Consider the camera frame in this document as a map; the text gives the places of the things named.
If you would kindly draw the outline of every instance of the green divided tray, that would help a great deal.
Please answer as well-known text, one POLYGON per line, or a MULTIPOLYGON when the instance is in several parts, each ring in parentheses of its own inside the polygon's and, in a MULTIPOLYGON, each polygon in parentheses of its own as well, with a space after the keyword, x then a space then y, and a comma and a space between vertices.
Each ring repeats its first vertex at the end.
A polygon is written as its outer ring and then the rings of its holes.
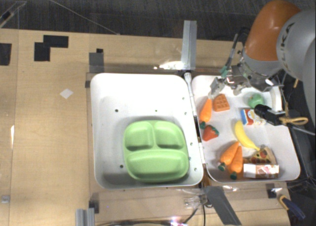
POLYGON ((146 183, 177 180, 189 169, 182 130, 168 121, 138 121, 124 132, 124 160, 134 179, 146 183))

